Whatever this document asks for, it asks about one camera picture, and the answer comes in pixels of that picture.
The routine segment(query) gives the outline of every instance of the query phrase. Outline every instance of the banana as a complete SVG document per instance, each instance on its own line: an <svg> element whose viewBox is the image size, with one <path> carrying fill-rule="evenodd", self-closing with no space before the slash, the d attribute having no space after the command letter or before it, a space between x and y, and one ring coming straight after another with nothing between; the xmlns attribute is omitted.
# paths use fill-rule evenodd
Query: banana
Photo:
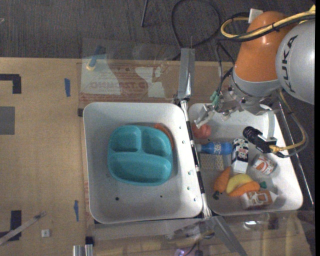
<svg viewBox="0 0 320 256"><path fill-rule="evenodd" d="M225 192L230 194L237 187L252 181L253 179L247 174L237 174L229 179Z"/></svg>

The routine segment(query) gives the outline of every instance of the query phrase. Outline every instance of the red and white can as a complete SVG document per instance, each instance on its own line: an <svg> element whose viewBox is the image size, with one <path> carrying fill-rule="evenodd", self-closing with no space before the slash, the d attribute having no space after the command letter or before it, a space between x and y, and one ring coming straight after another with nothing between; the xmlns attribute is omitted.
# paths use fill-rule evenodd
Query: red and white can
<svg viewBox="0 0 320 256"><path fill-rule="evenodd" d="M271 161L264 155L257 154L252 161L252 167L264 175L269 175L276 169L277 163Z"/></svg>

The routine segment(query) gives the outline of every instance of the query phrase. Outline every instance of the teal plate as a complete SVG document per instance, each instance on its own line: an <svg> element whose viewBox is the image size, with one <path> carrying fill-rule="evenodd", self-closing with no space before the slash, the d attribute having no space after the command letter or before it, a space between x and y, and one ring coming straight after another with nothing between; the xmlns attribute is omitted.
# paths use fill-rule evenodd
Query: teal plate
<svg viewBox="0 0 320 256"><path fill-rule="evenodd" d="M173 152L167 135L155 128L123 125L109 139L108 169L118 181L158 186L171 176Z"/></svg>

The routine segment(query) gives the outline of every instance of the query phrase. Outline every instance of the carrot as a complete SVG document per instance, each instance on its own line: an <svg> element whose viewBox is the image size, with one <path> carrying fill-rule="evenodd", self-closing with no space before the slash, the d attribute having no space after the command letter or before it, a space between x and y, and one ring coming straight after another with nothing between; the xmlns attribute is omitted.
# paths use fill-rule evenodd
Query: carrot
<svg viewBox="0 0 320 256"><path fill-rule="evenodd" d="M175 146L174 146L174 140L172 139L172 136L171 136L171 134L169 133L168 129L165 128L161 123L156 123L156 124L154 125L154 128L156 128L156 129L164 132L165 135L167 135L167 137L168 137L169 140L170 140L171 148L172 148L172 150L173 150L174 147L175 147Z"/></svg>
<svg viewBox="0 0 320 256"><path fill-rule="evenodd" d="M244 193L252 192L252 191L259 191L260 185L256 181L250 181L238 188L236 188L234 191L232 191L230 194L228 194L230 197L240 197Z"/></svg>
<svg viewBox="0 0 320 256"><path fill-rule="evenodd" d="M213 190L219 191L220 193L224 192L227 188L229 177L230 177L230 166L227 167L221 174L216 178L213 184Z"/></svg>

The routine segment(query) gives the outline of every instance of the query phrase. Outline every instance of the blue bottle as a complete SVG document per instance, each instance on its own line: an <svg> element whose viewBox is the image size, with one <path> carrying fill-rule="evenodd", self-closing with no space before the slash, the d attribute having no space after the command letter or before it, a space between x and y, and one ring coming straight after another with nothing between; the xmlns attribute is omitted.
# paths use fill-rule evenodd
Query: blue bottle
<svg viewBox="0 0 320 256"><path fill-rule="evenodd" d="M212 155L229 155L232 153L233 145L230 142L209 142L207 144L195 145L196 151Z"/></svg>

